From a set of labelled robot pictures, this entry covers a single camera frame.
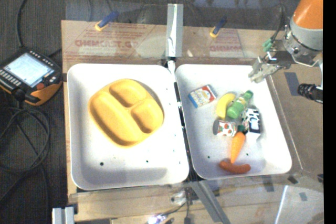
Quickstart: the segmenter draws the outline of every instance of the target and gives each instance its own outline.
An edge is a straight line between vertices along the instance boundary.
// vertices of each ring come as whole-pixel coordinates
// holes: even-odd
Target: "electronic component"
[[[48,57],[22,47],[0,63],[0,88],[18,101],[41,105],[62,84],[61,68]]]

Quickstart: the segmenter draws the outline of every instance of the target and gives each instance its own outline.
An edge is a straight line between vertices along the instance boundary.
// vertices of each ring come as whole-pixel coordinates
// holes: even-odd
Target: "brown sausage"
[[[221,169],[232,174],[244,174],[251,170],[251,166],[249,164],[235,165],[226,161],[221,161],[219,166]]]

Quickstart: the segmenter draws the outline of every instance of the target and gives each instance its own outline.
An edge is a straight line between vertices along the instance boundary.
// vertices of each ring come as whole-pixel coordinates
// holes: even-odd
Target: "blue and yellow clamp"
[[[219,23],[211,29],[210,36],[217,37],[219,35],[219,30],[226,24],[226,16],[224,16]]]
[[[97,31],[102,31],[105,27],[108,26],[109,22],[114,21],[119,16],[119,12],[111,12],[108,16],[104,17],[103,20],[100,20],[96,23],[95,28]]]

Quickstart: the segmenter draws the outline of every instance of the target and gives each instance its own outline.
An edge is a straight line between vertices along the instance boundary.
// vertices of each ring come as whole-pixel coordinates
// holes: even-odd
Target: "toy carrot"
[[[241,148],[243,147],[243,144],[245,142],[245,134],[243,133],[244,126],[238,125],[237,133],[232,138],[231,143],[231,158],[230,162],[233,164],[236,161],[236,158],[238,157]]]

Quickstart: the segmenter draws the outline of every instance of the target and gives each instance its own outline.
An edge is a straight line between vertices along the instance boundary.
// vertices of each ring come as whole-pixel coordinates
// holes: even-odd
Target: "yellow plate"
[[[163,123],[163,111],[157,101],[131,79],[103,87],[90,98],[88,109],[98,128],[122,147],[142,142]]]

